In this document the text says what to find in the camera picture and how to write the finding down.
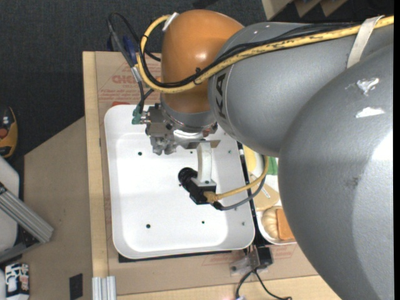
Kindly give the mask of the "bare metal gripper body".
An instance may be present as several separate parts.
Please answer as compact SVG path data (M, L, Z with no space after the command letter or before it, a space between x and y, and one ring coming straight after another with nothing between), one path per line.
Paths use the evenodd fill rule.
M167 104L157 103L144 115L146 134L154 154L172 154L178 147L191 149L192 143L207 138L218 129L210 111L183 113Z

